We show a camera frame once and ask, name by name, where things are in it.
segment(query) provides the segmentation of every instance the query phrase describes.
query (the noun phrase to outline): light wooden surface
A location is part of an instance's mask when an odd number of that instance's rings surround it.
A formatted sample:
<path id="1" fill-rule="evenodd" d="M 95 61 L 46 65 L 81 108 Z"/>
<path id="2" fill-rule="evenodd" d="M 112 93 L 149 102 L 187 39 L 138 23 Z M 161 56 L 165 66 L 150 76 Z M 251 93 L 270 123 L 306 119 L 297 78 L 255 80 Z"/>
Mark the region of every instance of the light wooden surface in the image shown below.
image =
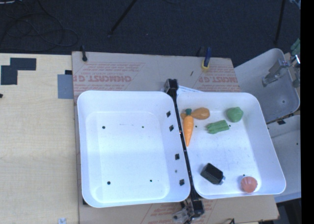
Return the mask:
<path id="1" fill-rule="evenodd" d="M 79 223 L 73 100 L 58 99 L 57 75 L 70 55 L 0 54 L 36 58 L 18 71 L 17 85 L 0 85 L 0 223 Z"/>

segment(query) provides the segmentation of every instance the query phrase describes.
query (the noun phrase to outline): black hole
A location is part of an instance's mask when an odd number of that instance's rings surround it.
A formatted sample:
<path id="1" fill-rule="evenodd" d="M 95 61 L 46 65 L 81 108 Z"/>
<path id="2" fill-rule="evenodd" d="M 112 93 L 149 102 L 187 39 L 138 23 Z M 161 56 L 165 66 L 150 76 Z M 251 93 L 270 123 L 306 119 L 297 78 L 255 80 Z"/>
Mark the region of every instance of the black hole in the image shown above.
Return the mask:
<path id="1" fill-rule="evenodd" d="M 284 120 L 277 121 L 278 124 L 285 124 L 286 122 Z"/>

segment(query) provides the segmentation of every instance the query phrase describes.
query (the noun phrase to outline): toy carrot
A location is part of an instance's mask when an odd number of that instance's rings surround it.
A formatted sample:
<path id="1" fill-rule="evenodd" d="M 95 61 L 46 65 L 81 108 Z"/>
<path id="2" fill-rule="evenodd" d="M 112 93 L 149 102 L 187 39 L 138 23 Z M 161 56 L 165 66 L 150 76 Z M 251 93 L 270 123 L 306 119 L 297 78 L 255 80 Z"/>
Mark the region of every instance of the toy carrot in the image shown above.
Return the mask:
<path id="1" fill-rule="evenodd" d="M 185 144 L 188 147 L 188 145 L 190 144 L 190 140 L 191 140 L 191 136 L 192 136 L 192 132 L 193 132 L 193 128 L 194 128 L 194 119 L 191 116 L 191 112 L 192 110 L 186 109 L 186 117 L 183 119 L 183 135 L 185 138 Z"/>

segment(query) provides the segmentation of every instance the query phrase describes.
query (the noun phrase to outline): toy vegetable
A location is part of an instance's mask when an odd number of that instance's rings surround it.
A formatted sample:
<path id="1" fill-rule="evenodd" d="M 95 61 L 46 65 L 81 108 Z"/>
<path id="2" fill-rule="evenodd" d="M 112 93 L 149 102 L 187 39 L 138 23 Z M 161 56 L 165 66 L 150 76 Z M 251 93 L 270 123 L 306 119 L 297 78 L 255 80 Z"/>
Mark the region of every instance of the toy vegetable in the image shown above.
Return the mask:
<path id="1" fill-rule="evenodd" d="M 191 140 L 191 136 L 192 136 L 192 132 L 194 128 L 194 119 L 191 116 L 191 112 L 192 110 L 190 108 L 186 109 L 185 110 L 186 117 L 183 119 L 183 135 L 184 135 L 185 144 L 187 147 L 190 144 L 190 140 Z"/>
<path id="2" fill-rule="evenodd" d="M 227 116 L 231 122 L 239 122 L 242 119 L 243 111 L 240 107 L 232 107 L 227 110 Z"/>
<path id="3" fill-rule="evenodd" d="M 200 107 L 191 112 L 191 116 L 198 120 L 205 120 L 210 116 L 209 110 L 205 107 Z M 186 113 L 181 113 L 181 118 L 184 119 Z"/>
<path id="4" fill-rule="evenodd" d="M 251 176 L 244 177 L 241 180 L 241 187 L 247 193 L 252 193 L 257 187 L 257 181 Z"/>
<path id="5" fill-rule="evenodd" d="M 210 123 L 207 126 L 207 130 L 211 134 L 215 134 L 221 131 L 229 130 L 229 126 L 225 120 L 220 120 L 214 123 Z"/>

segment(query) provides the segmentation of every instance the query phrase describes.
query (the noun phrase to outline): gray basin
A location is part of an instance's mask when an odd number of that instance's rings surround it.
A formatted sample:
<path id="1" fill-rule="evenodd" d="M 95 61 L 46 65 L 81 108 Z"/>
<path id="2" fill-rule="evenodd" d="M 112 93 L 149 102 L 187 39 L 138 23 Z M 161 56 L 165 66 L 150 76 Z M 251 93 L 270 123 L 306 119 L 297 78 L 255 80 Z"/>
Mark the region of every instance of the gray basin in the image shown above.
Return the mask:
<path id="1" fill-rule="evenodd" d="M 262 79 L 269 69 L 285 55 L 280 49 L 271 49 L 235 68 L 235 74 L 242 92 L 254 95 L 260 102 L 266 123 L 295 112 L 300 105 L 291 74 L 287 72 L 278 80 L 263 86 Z"/>

